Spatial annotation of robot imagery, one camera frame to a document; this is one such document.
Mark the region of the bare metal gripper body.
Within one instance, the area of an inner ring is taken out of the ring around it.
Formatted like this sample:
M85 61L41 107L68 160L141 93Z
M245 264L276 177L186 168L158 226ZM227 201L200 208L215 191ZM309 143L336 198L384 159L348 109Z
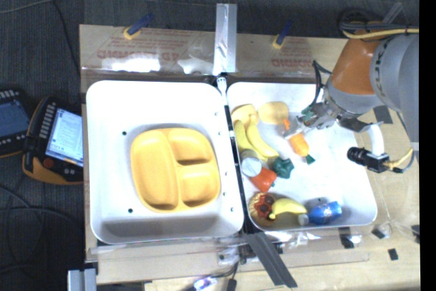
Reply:
M306 127L324 129L333 126L341 113L342 109L334 103L318 102L302 111L302 123Z

